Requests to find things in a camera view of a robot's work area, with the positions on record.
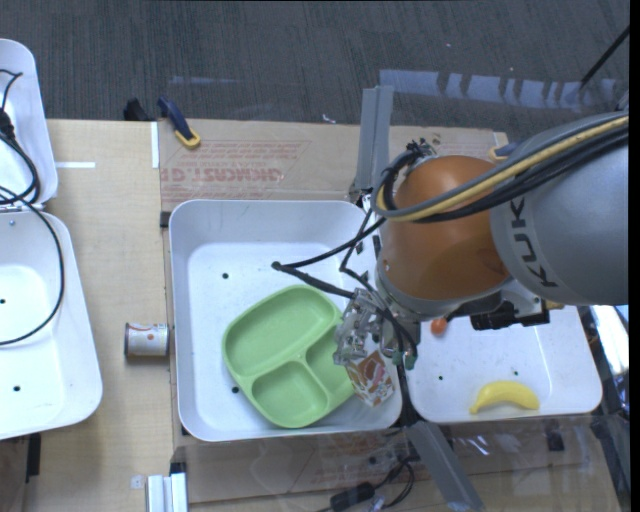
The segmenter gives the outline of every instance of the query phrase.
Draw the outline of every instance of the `table surface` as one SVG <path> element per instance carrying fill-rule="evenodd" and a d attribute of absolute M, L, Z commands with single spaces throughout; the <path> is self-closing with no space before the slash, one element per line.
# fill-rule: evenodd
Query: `table surface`
<path fill-rule="evenodd" d="M 142 512 L 144 478 L 168 474 L 173 416 L 168 358 L 133 361 L 123 353 L 126 322 L 167 319 L 160 180 L 150 123 L 49 120 L 58 195 L 47 210 L 69 228 L 100 362 L 104 394 L 85 421 L 42 433 L 40 474 L 26 485 L 27 512 Z M 619 510 L 607 464 L 585 439 L 584 465 L 472 479 L 489 510 Z M 402 486 L 391 487 L 389 495 Z M 331 493 L 216 504 L 193 510 L 314 511 Z M 448 511 L 432 481 L 420 482 L 395 510 Z"/>

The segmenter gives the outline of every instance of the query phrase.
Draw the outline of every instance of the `toy banana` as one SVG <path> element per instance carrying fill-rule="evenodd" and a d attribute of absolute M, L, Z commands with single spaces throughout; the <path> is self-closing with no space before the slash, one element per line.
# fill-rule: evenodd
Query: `toy banana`
<path fill-rule="evenodd" d="M 480 388 L 476 403 L 469 412 L 476 414 L 481 407 L 498 402 L 512 402 L 526 409 L 540 408 L 540 400 L 529 386 L 510 380 L 496 380 Z"/>

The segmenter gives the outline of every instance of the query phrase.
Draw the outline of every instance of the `small orange object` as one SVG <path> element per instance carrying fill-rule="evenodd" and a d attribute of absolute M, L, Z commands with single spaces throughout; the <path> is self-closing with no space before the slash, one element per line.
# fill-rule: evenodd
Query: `small orange object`
<path fill-rule="evenodd" d="M 449 325 L 449 322 L 446 318 L 436 318 L 435 320 L 432 320 L 431 334 L 434 334 L 435 336 L 444 334 L 444 331 L 447 330 L 447 325 Z"/>

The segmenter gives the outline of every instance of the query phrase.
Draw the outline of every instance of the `green plate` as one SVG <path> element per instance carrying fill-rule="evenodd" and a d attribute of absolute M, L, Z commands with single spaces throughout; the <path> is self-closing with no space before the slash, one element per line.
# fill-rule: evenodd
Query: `green plate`
<path fill-rule="evenodd" d="M 297 285 L 261 300 L 227 327 L 225 364 L 272 423 L 306 427 L 353 395 L 346 369 L 333 362 L 341 315 L 323 292 Z"/>

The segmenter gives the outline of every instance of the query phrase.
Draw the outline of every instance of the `gray carpet floor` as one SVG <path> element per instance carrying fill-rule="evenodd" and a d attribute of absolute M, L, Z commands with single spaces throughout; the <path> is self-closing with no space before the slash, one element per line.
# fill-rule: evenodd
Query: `gray carpet floor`
<path fill-rule="evenodd" d="M 393 124 L 519 139 L 615 108 L 629 87 L 630 0 L 174 2 L 2 0 L 49 118 L 123 119 L 160 95 L 186 117 L 358 124 L 393 85 Z"/>

